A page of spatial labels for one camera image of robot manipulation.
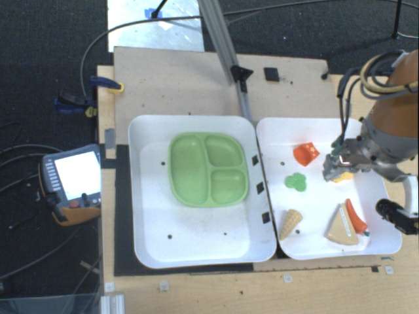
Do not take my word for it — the tan ice cream cone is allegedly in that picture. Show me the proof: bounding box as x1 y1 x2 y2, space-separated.
278 209 304 241

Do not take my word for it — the white plastic tray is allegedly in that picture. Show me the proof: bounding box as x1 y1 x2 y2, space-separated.
255 116 403 261
127 114 278 270

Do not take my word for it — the black cylinder on white bracket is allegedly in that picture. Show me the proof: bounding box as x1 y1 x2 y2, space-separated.
375 175 419 236

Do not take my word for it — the orange carrot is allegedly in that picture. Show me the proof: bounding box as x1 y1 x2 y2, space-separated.
345 198 371 237

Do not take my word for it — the green divided plate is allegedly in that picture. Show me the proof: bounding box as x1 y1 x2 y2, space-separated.
168 131 250 209

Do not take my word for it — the tan sandwich wedge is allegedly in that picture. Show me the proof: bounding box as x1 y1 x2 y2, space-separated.
324 203 360 246

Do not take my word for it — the black block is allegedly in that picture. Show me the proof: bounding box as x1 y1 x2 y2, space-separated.
264 67 281 83

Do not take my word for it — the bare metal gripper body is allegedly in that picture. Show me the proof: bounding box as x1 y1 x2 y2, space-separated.
322 136 378 183

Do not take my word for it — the green broccoli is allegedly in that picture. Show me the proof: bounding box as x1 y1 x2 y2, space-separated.
283 172 309 193

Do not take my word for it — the brown cardboard board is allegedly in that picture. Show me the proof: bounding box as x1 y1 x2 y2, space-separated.
113 46 382 273

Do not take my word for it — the yellow cheese wedge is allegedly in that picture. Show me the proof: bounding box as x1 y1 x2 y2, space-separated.
331 171 355 184

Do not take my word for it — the red carton with yellow stars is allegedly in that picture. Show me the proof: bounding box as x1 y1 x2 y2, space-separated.
293 141 321 167

